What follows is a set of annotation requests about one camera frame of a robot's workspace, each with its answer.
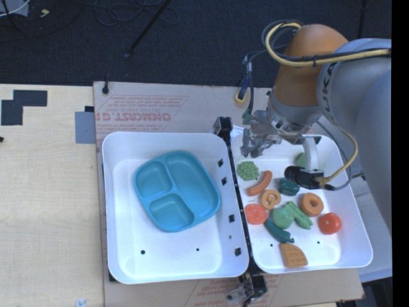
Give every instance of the tomato slice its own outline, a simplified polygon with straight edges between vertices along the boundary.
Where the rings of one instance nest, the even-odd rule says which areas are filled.
[[[267,220],[266,208],[258,203],[251,203],[244,208],[247,222],[250,224],[263,224]]]
[[[337,233],[341,227],[342,222],[339,216],[334,212],[329,212],[328,214],[322,215],[318,221],[318,226],[324,234],[334,234]]]

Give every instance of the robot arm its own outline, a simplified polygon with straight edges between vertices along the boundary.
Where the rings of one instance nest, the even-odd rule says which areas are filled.
[[[270,42],[284,28],[297,30],[280,55]],[[281,65],[267,109],[255,111],[250,129],[244,131],[242,154],[257,157],[281,139],[300,142],[324,115],[356,146],[340,172],[353,161],[359,147],[369,189],[391,232],[391,40],[348,42],[332,28],[297,21],[273,24],[263,39],[269,55]],[[295,166],[285,172],[288,179],[309,189],[330,189],[327,183],[336,175],[324,177],[315,168]]]

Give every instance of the white tray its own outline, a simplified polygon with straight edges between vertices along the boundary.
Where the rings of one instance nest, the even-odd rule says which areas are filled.
[[[194,154],[215,182],[218,212],[180,232],[154,225],[136,195],[133,176],[145,162],[175,150]],[[102,145],[108,266],[125,284],[227,278],[249,264],[226,144],[214,134],[115,132]]]
[[[304,152],[302,145],[291,145],[283,140],[281,144],[271,146],[263,151],[263,155],[253,159],[244,157],[240,153],[242,134],[232,140],[232,153],[235,167],[243,161],[253,161],[260,172],[270,170],[273,180],[267,189],[279,190],[278,181],[284,177],[284,170],[291,165],[296,165],[297,157]],[[317,145],[318,167],[324,171],[325,176],[333,174],[342,166],[342,159],[336,144],[326,136],[321,137]],[[243,206],[250,203],[259,203],[259,196],[248,196],[247,188],[257,183],[257,180],[244,181],[237,176]],[[347,180],[346,172],[335,177],[330,184],[337,187]],[[313,271],[321,269],[340,269],[349,267],[364,267],[373,257],[371,243],[362,222],[358,206],[350,185],[338,191],[308,190],[300,188],[296,196],[281,195],[282,201],[278,206],[287,201],[298,205],[298,199],[306,192],[316,193],[324,202],[321,214],[335,212],[341,218],[343,226],[333,235],[324,235],[318,228],[318,217],[312,217],[313,226],[310,230],[299,227],[296,222],[287,229],[294,238],[294,244],[305,254],[308,266],[288,268],[284,265],[279,242],[276,241],[264,225],[248,224],[254,261],[265,272],[272,274]]]

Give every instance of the white cable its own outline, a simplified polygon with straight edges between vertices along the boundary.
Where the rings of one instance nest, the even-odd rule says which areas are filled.
[[[8,12],[8,13],[0,13],[0,17],[2,17],[2,16],[7,16],[7,15],[10,15],[10,14],[12,14],[12,13],[17,13],[17,12],[19,12],[19,11],[20,11],[21,9],[23,9],[30,1],[31,1],[31,0],[27,0],[25,3],[22,4],[22,6],[18,7],[16,10],[13,10],[13,11],[11,11],[11,12]]]

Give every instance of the brown donut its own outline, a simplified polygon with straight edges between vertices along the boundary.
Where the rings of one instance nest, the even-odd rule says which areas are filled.
[[[300,200],[301,211],[309,216],[318,216],[322,213],[324,209],[324,203],[321,198],[314,193],[308,192]]]
[[[275,205],[281,202],[281,194],[276,190],[266,190],[261,195],[261,204],[264,208],[270,210],[273,209]]]

